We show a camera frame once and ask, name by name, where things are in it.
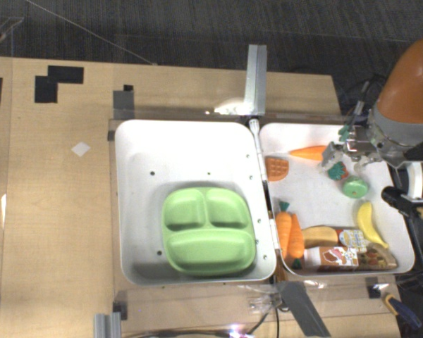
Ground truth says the white carton with brown print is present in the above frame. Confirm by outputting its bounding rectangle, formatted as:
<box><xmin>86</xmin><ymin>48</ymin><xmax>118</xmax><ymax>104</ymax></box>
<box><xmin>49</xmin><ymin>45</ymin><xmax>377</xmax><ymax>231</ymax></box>
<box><xmin>302</xmin><ymin>246</ymin><xmax>360</xmax><ymax>273</ymax></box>

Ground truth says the green doughnut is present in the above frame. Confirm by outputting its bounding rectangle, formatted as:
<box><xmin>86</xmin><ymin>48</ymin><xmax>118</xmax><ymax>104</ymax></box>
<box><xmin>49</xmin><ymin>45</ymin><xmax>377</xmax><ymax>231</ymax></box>
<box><xmin>341</xmin><ymin>175</ymin><xmax>369</xmax><ymax>200</ymax></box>

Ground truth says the orange carrot with green top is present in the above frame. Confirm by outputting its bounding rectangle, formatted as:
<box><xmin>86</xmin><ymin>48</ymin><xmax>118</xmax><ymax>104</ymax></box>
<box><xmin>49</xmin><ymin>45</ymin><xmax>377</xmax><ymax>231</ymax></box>
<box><xmin>274</xmin><ymin>200</ymin><xmax>293</xmax><ymax>260</ymax></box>
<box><xmin>285</xmin><ymin>213</ymin><xmax>306</xmax><ymax>270</ymax></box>

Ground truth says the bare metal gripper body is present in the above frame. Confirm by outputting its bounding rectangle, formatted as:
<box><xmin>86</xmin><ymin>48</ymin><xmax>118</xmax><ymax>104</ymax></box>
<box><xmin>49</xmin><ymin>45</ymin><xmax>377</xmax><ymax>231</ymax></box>
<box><xmin>341</xmin><ymin>125</ymin><xmax>384</xmax><ymax>165</ymax></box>

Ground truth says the orange waffle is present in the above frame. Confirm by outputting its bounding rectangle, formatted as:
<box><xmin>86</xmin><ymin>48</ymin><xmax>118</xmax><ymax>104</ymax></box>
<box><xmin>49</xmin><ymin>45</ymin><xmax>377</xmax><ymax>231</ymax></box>
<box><xmin>264</xmin><ymin>156</ymin><xmax>290</xmax><ymax>183</ymax></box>

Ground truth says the orange and white packet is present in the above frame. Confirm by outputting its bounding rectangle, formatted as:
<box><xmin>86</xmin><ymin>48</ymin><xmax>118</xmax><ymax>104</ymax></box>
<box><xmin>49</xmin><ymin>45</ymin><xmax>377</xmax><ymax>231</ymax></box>
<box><xmin>335</xmin><ymin>227</ymin><xmax>372</xmax><ymax>254</ymax></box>

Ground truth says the black cylinder on white bracket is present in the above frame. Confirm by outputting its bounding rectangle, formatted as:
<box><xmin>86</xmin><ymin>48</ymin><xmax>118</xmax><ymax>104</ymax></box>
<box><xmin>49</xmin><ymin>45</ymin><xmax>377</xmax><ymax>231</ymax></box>
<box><xmin>380</xmin><ymin>160</ymin><xmax>423</xmax><ymax>218</ymax></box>

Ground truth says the yellow banana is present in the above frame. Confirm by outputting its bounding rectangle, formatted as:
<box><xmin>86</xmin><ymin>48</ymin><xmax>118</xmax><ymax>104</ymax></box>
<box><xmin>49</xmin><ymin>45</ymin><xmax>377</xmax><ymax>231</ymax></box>
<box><xmin>356</xmin><ymin>201</ymin><xmax>390</xmax><ymax>250</ymax></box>

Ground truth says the red strawberry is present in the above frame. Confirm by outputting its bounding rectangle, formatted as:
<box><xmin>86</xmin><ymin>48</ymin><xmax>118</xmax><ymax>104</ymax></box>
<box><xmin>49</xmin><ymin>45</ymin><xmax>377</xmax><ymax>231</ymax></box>
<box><xmin>326</xmin><ymin>161</ymin><xmax>350</xmax><ymax>182</ymax></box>

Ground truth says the white plastic tray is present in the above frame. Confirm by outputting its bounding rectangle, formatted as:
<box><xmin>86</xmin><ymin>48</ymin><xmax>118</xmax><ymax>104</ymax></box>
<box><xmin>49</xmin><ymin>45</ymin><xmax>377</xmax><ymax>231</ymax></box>
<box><xmin>114</xmin><ymin>119</ymin><xmax>278</xmax><ymax>287</ymax></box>
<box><xmin>259</xmin><ymin>122</ymin><xmax>417</xmax><ymax>278</ymax></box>

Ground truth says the green divided plate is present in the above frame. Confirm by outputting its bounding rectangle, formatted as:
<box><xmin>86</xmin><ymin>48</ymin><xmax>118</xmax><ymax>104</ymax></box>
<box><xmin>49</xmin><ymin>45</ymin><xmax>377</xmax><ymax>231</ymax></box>
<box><xmin>161</xmin><ymin>187</ymin><xmax>258</xmax><ymax>277</ymax></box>

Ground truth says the brown pizza slice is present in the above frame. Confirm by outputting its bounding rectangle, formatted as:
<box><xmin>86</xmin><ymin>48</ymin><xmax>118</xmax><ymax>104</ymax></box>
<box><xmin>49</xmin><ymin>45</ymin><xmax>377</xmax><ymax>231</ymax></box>
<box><xmin>356</xmin><ymin>242</ymin><xmax>399</xmax><ymax>271</ymax></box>

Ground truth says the tan bread loaf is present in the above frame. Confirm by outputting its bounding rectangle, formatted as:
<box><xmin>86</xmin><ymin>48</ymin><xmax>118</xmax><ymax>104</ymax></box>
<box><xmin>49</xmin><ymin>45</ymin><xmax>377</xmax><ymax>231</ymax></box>
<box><xmin>301</xmin><ymin>225</ymin><xmax>340</xmax><ymax>250</ymax></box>

